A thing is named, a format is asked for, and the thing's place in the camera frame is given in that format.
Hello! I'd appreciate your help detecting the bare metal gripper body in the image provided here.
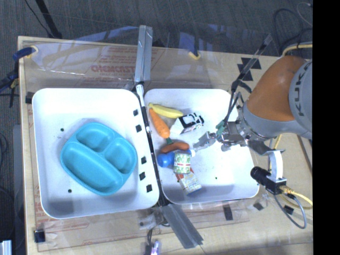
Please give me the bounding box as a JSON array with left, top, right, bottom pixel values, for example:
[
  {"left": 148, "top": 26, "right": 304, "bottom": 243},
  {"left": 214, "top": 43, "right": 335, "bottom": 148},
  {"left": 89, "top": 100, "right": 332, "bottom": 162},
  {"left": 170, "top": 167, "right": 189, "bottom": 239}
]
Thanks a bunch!
[{"left": 216, "top": 121, "right": 253, "bottom": 152}]

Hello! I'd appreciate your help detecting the white carton with black print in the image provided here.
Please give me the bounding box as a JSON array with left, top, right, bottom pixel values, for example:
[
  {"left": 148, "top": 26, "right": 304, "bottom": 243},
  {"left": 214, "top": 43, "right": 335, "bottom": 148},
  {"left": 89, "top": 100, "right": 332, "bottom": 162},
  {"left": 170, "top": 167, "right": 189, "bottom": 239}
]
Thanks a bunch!
[{"left": 169, "top": 112, "right": 206, "bottom": 135}]

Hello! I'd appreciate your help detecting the brown sausage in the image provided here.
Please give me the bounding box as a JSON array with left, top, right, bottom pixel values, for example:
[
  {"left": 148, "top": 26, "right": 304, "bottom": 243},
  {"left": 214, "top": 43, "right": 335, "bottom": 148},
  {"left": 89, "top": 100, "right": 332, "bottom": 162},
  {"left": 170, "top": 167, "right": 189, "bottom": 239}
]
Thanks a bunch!
[{"left": 160, "top": 141, "right": 190, "bottom": 154}]

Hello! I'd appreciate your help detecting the green and white can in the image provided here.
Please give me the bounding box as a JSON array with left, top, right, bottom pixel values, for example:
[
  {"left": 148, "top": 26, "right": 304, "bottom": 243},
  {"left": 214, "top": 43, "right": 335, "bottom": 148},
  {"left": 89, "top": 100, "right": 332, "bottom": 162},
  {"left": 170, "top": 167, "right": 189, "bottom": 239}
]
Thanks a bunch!
[{"left": 173, "top": 151, "right": 193, "bottom": 175}]

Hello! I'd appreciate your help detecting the white plastic tray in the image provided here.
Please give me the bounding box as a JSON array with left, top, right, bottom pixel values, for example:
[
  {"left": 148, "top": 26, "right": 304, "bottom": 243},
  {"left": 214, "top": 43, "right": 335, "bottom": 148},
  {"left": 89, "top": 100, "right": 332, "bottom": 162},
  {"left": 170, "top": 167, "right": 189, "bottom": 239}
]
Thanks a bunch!
[
  {"left": 143, "top": 88, "right": 260, "bottom": 205},
  {"left": 31, "top": 87, "right": 160, "bottom": 220}
]

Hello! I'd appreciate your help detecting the blue bottle with white cap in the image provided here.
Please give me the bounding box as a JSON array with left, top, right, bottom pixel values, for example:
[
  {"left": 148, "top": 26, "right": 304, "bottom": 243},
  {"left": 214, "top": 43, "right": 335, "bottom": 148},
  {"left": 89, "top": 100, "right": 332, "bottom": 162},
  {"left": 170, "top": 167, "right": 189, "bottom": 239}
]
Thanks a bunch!
[{"left": 157, "top": 148, "right": 197, "bottom": 168}]

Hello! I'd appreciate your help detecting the orange carrot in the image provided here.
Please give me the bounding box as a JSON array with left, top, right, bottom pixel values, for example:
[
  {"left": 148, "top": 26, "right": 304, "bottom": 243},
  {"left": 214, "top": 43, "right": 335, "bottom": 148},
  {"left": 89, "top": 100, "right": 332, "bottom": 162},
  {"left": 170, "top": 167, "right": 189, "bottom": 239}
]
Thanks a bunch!
[{"left": 148, "top": 108, "right": 174, "bottom": 145}]

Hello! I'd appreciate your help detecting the yellow banana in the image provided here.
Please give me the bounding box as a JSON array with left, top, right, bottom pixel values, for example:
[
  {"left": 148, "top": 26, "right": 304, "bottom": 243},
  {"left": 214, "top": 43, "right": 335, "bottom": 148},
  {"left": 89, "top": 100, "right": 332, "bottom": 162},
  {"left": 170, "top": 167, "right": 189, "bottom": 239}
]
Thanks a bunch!
[{"left": 148, "top": 103, "right": 184, "bottom": 120}]

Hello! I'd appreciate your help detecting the blue divided plate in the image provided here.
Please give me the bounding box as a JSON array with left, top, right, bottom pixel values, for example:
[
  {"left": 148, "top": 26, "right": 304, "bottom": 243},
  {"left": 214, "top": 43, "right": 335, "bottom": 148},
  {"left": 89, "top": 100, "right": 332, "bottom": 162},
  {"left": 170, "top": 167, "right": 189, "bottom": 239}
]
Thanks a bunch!
[{"left": 59, "top": 122, "right": 139, "bottom": 197}]

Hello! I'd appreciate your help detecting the brown cardboard board red print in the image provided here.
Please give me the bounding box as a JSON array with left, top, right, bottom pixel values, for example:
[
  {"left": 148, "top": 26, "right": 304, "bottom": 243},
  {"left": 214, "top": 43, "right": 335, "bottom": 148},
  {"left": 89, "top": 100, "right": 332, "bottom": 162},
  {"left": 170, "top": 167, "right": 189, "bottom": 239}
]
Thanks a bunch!
[{"left": 22, "top": 42, "right": 251, "bottom": 252}]

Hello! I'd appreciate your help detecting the black cylinder on white bracket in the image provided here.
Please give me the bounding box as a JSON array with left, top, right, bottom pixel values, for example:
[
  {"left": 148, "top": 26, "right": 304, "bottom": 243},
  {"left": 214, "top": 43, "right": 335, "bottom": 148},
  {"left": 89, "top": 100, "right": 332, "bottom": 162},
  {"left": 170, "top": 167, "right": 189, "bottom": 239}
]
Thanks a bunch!
[{"left": 250, "top": 148, "right": 288, "bottom": 196}]

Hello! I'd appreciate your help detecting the black block with thin wires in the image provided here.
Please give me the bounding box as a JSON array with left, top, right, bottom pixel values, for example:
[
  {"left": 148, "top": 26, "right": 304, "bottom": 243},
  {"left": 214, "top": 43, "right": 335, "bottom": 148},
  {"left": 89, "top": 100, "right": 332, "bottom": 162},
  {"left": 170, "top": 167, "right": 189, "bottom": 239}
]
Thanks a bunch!
[{"left": 144, "top": 240, "right": 162, "bottom": 255}]

